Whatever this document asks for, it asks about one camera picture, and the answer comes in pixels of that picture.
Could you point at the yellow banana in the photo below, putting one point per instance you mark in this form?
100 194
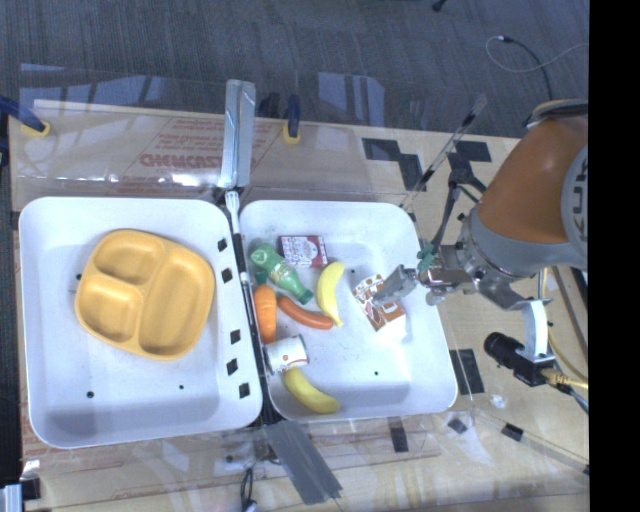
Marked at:
327 292
310 395

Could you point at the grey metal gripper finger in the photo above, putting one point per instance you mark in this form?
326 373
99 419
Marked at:
386 296
403 276

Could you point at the orange sausage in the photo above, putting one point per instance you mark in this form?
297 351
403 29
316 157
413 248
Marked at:
305 314

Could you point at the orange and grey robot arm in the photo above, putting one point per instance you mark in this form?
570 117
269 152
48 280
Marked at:
525 190

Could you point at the yellow divided plate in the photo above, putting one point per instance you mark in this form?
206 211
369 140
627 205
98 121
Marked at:
150 300

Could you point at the orange carrot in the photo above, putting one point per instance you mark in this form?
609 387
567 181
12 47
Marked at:
266 315

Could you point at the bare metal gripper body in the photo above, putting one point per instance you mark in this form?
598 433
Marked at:
452 272

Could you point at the red and white carton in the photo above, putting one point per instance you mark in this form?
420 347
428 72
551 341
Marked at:
302 250

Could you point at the white cup with orange print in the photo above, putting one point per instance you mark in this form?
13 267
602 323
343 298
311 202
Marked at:
286 354

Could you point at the black cylinder on white bracket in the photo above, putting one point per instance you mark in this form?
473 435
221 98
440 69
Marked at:
515 356

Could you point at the white plastic tray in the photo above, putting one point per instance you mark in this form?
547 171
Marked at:
125 400
380 380

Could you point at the green plastic bottle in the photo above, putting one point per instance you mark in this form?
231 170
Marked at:
280 272

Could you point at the orange and white carton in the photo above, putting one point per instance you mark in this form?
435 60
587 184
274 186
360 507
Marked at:
387 315

